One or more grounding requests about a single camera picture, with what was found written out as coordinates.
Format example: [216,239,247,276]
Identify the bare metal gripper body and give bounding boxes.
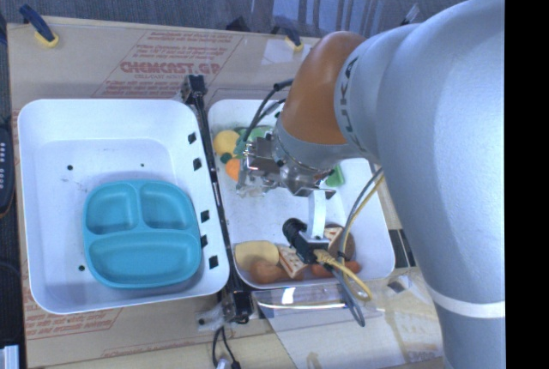
[242,134,338,199]

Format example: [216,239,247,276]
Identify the green flat toy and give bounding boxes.
[325,164,346,189]

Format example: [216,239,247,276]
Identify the white plastic tray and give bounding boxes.
[207,98,396,291]
[16,98,231,316]

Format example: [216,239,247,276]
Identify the orange carrot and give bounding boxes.
[220,152,243,183]

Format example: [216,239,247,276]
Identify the yellow lemon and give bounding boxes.
[213,130,241,157]

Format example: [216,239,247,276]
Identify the brown doughnut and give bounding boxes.
[323,222,357,262]

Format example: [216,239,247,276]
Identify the pale yellow bread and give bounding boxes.
[234,239,281,272]

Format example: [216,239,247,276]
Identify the orange sausage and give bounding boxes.
[311,260,363,279]

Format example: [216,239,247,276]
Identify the orange-brown nugget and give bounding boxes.
[250,259,285,286]

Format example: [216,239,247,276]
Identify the blue divided plate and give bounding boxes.
[81,179,203,290]

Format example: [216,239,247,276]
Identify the brown cardboard board red print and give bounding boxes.
[6,15,445,369]

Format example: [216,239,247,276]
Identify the black cylinder on white bracket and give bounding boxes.
[281,190,332,265]

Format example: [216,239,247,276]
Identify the black block with thin wires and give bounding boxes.
[220,288,255,324]
[179,74,209,105]

